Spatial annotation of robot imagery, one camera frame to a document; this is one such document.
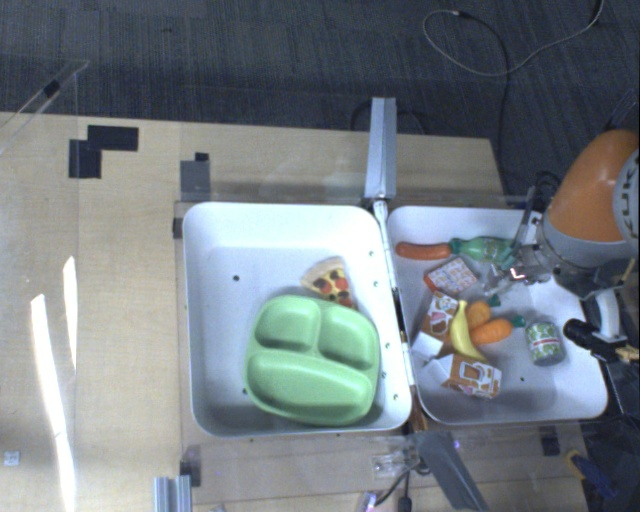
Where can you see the green plastic bottle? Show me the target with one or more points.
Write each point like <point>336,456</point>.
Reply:
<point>480,248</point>

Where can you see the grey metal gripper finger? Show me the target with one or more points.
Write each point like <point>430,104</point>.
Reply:
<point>500,271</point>
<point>492,291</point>

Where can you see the yellow banana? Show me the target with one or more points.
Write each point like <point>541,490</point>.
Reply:
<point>461,335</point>

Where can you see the black cylinder on white bracket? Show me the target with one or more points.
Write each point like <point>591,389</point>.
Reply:
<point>582,334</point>

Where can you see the white plastic tray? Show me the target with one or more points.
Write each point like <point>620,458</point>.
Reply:
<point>225,350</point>
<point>530,395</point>

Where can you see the toy pizza slice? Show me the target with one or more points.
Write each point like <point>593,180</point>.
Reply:
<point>327,280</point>

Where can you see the green and white can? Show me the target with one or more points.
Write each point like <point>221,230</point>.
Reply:
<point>545,344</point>

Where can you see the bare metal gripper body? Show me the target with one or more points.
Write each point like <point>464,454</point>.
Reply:
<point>536,265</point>

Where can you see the green divided plate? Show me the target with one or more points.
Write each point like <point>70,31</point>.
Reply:
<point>310,380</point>

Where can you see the orange carrot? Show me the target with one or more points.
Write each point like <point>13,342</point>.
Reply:
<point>492,331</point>
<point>478,312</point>

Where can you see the orange and white patterned packet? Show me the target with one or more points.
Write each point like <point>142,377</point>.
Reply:
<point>452,276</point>

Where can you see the orange-red toy sausage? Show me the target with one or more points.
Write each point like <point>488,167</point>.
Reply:
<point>422,251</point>

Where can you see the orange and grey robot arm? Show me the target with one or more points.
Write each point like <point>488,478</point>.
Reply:
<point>585,200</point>

